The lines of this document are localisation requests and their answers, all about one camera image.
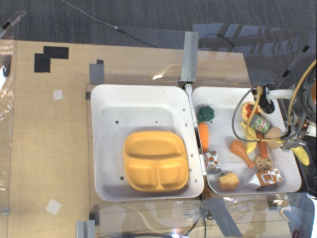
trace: white cable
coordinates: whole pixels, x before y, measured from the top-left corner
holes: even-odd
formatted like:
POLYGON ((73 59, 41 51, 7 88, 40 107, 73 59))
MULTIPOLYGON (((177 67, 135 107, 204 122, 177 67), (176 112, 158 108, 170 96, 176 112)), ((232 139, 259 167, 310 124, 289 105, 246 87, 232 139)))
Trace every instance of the white cable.
POLYGON ((100 20, 97 20, 96 18, 92 17, 91 15, 89 15, 88 13, 84 12, 83 10, 81 10, 80 8, 76 7, 76 6, 73 6, 72 4, 70 4, 69 2, 66 2, 65 0, 60 0, 62 1, 63 3, 67 4, 68 6, 74 8, 75 10, 77 11, 80 11, 81 13, 85 14, 87 17, 89 17, 90 19, 96 21, 97 23, 100 23, 102 25, 106 25, 106 26, 110 26, 112 28, 114 28, 115 30, 118 30, 118 27, 117 26, 114 26, 114 25, 110 25, 108 23, 105 23, 105 22, 102 22, 100 20))

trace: brown egg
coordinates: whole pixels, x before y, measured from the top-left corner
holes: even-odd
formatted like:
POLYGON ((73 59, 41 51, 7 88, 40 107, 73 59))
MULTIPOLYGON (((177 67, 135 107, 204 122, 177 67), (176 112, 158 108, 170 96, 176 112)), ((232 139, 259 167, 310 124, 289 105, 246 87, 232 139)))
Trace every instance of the brown egg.
MULTIPOLYGON (((277 138, 281 136, 281 133, 282 133, 282 130, 280 128, 272 127, 271 129, 267 131, 267 133, 264 134, 264 138, 265 139, 277 138)), ((266 142, 266 145, 269 148, 278 148, 281 144, 277 141, 270 141, 270 142, 266 142)))

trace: wooden table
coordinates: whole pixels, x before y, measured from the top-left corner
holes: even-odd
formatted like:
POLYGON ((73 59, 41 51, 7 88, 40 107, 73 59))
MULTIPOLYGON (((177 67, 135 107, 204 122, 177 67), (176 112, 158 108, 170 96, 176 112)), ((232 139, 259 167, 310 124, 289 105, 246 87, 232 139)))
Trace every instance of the wooden table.
MULTIPOLYGON (((89 64, 104 60, 106 83, 174 85, 180 77, 183 52, 24 41, 15 44, 16 87, 8 234, 10 238, 75 237, 75 223, 88 219, 93 207, 91 194, 95 193, 89 189, 85 99, 89 64), (51 59, 50 73, 35 73, 34 54, 43 53, 44 46, 69 47, 69 59, 51 59), (62 90, 62 99, 54 100, 55 90, 62 90), (46 211, 51 199, 61 204, 57 215, 46 211)), ((243 56, 237 53, 199 52, 197 79, 197 85, 250 86, 243 56)), ((150 205, 156 207, 154 212, 161 220, 184 212, 184 205, 178 207, 176 202, 151 202, 150 205)), ((260 228, 268 236, 288 237, 287 223, 279 214, 270 217, 266 211, 267 217, 265 213, 263 216, 266 201, 255 205, 255 209, 246 210, 243 218, 240 218, 239 211, 233 216, 241 232, 248 233, 246 237, 255 235, 255 232, 248 231, 252 228, 260 228)), ((166 229, 164 223, 150 216, 149 203, 124 206, 100 202, 100 206, 101 219, 107 221, 100 226, 103 234, 129 231, 133 227, 136 230, 148 230, 149 227, 166 229)), ((184 229, 191 225, 181 218, 174 221, 184 229)), ((214 221, 208 221, 207 225, 208 230, 212 230, 210 234, 222 237, 214 221)), ((191 237, 202 237, 202 234, 203 228, 197 228, 191 237)))

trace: white tray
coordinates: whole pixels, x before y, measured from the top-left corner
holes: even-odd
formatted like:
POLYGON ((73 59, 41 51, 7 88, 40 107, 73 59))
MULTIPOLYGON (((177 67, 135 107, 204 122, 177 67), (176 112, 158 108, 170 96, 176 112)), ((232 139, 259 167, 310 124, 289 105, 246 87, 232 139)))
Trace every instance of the white tray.
POLYGON ((186 93, 170 86, 99 85, 91 93, 95 188, 106 201, 191 198, 204 188, 198 147, 186 93), (171 131, 186 146, 189 180, 174 192, 133 189, 123 166, 126 137, 141 130, 171 131))
MULTIPOLYGON (((198 112, 202 106, 210 106, 214 109, 215 118, 212 123, 207 122, 210 136, 209 136, 209 150, 216 151, 219 156, 219 162, 222 172, 216 175, 209 175, 208 181, 210 187, 220 195, 245 195, 245 194, 272 194, 272 193, 288 193, 295 192, 301 186, 301 177, 295 161, 294 154, 283 152, 281 149, 269 149, 268 154, 271 158, 273 166, 277 168, 283 178, 283 181, 259 190, 253 190, 245 187, 249 178, 254 175, 257 170, 255 167, 249 169, 244 160, 230 152, 229 145, 236 139, 231 129, 231 120, 234 109, 243 95, 248 91, 244 88, 221 88, 221 87, 198 87, 193 92, 193 102, 198 112), (221 190, 218 184, 218 177, 226 172, 231 171, 235 173, 239 180, 239 186, 232 192, 221 190)), ((248 95, 245 102, 254 101, 252 94, 248 95)), ((279 110, 277 101, 275 104, 275 111, 270 114, 264 114, 264 118, 273 126, 279 127, 285 131, 283 118, 279 110)), ((235 119, 235 128, 239 136, 244 136, 244 131, 240 122, 242 121, 241 111, 237 113, 235 119)), ((254 152, 248 154, 251 160, 260 153, 257 147, 254 152)))

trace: toy chicken drumstick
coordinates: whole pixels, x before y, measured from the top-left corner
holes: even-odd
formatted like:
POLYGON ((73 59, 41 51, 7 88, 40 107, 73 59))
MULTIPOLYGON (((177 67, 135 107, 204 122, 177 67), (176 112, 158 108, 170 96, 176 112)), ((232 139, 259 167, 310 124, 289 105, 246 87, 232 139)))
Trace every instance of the toy chicken drumstick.
POLYGON ((246 154, 246 148, 243 144, 242 141, 236 139, 234 140, 231 144, 230 144, 230 150, 232 151, 232 153, 234 153, 235 155, 238 155, 239 157, 241 157, 242 159, 245 160, 245 162, 247 163, 248 167, 251 169, 255 166, 255 162, 253 162, 252 160, 249 159, 249 157, 246 154))

